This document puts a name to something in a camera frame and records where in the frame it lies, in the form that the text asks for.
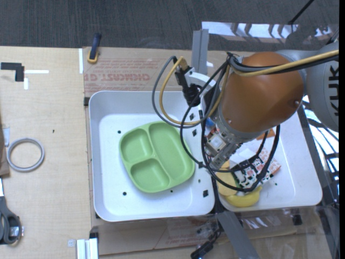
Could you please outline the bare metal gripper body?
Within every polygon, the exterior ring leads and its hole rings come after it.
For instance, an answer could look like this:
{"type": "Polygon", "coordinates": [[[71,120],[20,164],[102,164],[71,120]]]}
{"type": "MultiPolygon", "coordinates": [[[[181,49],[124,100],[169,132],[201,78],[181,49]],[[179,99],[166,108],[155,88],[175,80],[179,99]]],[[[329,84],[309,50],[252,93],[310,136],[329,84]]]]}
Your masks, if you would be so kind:
{"type": "Polygon", "coordinates": [[[242,143],[235,143],[213,128],[206,136],[205,152],[212,159],[212,163],[224,163],[233,155],[242,143]]]}

